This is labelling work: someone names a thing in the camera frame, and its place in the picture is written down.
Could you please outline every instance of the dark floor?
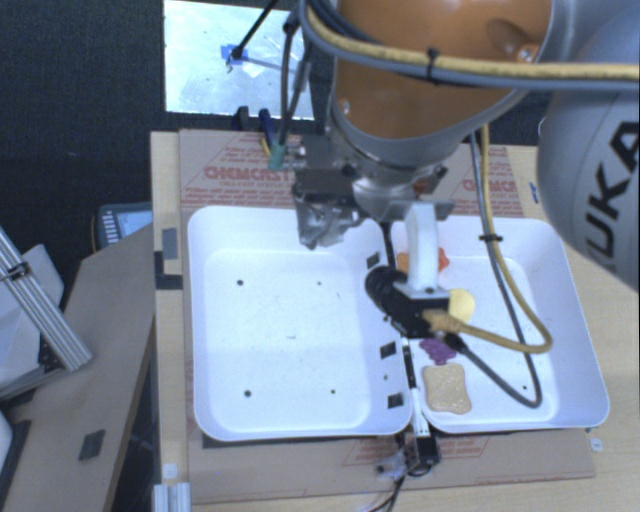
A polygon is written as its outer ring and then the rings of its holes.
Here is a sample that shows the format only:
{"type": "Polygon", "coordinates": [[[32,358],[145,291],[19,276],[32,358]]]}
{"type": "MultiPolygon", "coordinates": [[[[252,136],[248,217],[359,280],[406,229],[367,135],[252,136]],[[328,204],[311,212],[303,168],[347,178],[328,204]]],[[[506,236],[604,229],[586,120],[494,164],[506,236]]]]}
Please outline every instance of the dark floor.
{"type": "MultiPolygon", "coordinates": [[[[20,250],[43,243],[68,288],[91,252],[98,208],[149,200],[149,133],[229,127],[227,118],[165,112],[163,49],[160,0],[0,3],[0,225],[20,250]]],[[[329,69],[325,59],[312,76],[317,112],[329,69]]],[[[494,123],[494,142],[536,144],[547,102],[529,96],[494,123]]],[[[149,417],[147,398],[117,510],[146,509],[149,417]]]]}

